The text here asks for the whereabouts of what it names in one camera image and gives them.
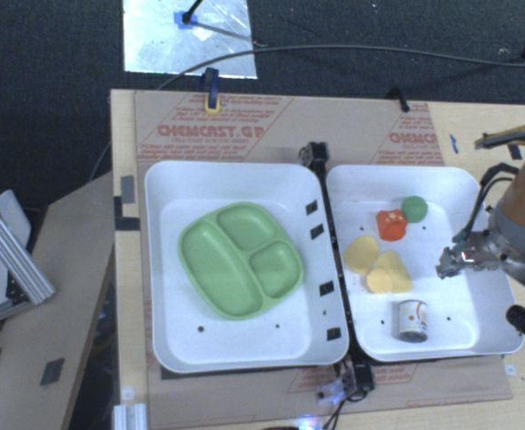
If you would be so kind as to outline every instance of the cardboard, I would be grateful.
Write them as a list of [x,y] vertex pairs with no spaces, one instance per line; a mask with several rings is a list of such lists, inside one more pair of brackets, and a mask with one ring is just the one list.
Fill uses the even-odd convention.
[[[460,139],[459,147],[454,149],[451,135],[441,135],[444,129],[435,130],[431,112],[435,105],[420,102],[411,103],[412,111],[405,114],[398,103],[381,100],[223,94],[220,114],[207,116],[202,94],[116,91],[114,98],[114,109],[126,113],[117,114],[114,121],[114,142],[117,140],[122,151],[129,153],[129,157],[122,157],[114,151],[116,195],[121,195],[119,180],[132,176],[137,201],[124,208],[131,209],[131,214],[141,220],[142,279],[133,278],[133,283],[143,295],[147,340],[144,358],[140,355],[135,359],[127,346],[127,335],[121,341],[120,326],[120,363],[122,356],[130,358],[124,371],[130,381],[139,381],[133,388],[139,400],[149,403],[151,428],[331,413],[332,406],[318,403],[315,396],[317,387],[334,379],[331,366],[185,377],[162,370],[151,343],[147,219],[141,183],[146,171],[163,159],[297,162],[300,148],[310,141],[328,142],[329,167],[341,163],[442,165],[444,154],[454,161],[453,165],[462,166],[462,159],[456,158],[460,149],[468,150],[468,143]],[[523,109],[513,111],[515,116],[523,113]],[[511,119],[506,114],[499,125]],[[498,157],[490,155],[495,162]],[[487,160],[480,160],[479,166],[484,170],[489,167]],[[120,253],[117,260],[121,268]],[[139,316],[136,307],[140,303],[128,308],[123,302],[125,310]],[[146,365],[146,381],[133,369],[142,365]],[[344,412],[506,400],[512,396],[499,356],[383,365],[377,366],[374,373],[376,390],[364,402],[345,407]],[[123,376],[121,379],[122,387],[129,389],[132,384],[123,381]],[[131,398],[124,403],[133,402]]]
[[112,274],[111,190],[107,174],[47,211],[32,258],[56,293],[0,331],[0,428],[69,426]]

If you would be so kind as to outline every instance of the green ball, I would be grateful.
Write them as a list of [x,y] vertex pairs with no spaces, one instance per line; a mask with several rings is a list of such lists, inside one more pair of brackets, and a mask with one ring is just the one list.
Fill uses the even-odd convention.
[[402,201],[400,210],[408,223],[418,223],[427,214],[427,203],[420,196],[409,196]]

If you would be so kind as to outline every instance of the green plate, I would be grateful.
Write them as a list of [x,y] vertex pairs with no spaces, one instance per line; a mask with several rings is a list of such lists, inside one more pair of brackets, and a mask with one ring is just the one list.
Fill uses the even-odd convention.
[[244,320],[278,304],[304,274],[302,259],[263,207],[238,202],[191,223],[178,242],[179,259],[209,306]]

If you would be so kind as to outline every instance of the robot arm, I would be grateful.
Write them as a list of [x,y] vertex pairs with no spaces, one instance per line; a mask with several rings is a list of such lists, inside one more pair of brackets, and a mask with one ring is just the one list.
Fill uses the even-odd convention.
[[[487,229],[471,231],[475,218],[495,174],[499,171],[517,173],[502,199],[490,211]],[[482,190],[468,225],[453,238],[454,247],[443,250],[436,266],[440,278],[453,277],[463,269],[475,271],[497,269],[525,286],[525,164],[519,171],[507,165],[490,169],[482,179]],[[508,321],[525,334],[525,308],[515,305],[507,312]]]

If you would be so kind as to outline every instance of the can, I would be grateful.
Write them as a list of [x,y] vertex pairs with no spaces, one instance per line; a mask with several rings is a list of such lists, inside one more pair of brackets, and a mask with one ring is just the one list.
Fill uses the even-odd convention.
[[427,340],[427,305],[423,301],[409,299],[398,308],[398,338],[406,342]]

